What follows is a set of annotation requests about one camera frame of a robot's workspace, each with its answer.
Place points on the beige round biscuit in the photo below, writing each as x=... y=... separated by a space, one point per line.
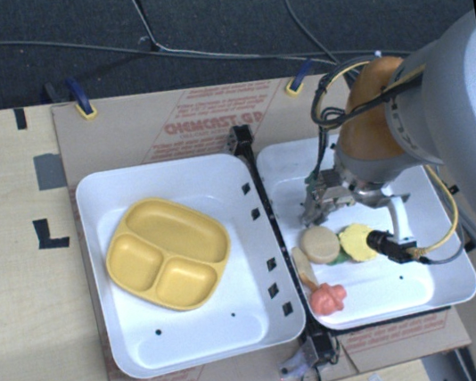
x=319 y=244

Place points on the white plastic tray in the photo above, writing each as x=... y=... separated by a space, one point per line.
x=199 y=336
x=381 y=292

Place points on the green toy leaf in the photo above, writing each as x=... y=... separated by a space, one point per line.
x=337 y=259

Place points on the yellow round pineapple slice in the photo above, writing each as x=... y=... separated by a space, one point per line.
x=354 y=241

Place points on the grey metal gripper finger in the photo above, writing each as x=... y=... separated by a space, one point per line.
x=309 y=215

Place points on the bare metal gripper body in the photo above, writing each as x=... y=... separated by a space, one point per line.
x=333 y=191

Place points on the brown cardboard board red print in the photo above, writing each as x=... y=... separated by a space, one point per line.
x=172 y=123

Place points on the yellow divided plate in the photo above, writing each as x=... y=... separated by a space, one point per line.
x=170 y=246

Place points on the pink toy meat lump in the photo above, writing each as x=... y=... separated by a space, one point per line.
x=327 y=299

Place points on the thin black rod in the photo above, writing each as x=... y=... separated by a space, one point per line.
x=273 y=224

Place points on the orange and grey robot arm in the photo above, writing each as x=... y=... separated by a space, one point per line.
x=442 y=114

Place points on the beige bread slice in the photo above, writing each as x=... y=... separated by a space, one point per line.
x=303 y=266

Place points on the black cylinder on white bracket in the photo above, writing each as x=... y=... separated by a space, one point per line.
x=384 y=243

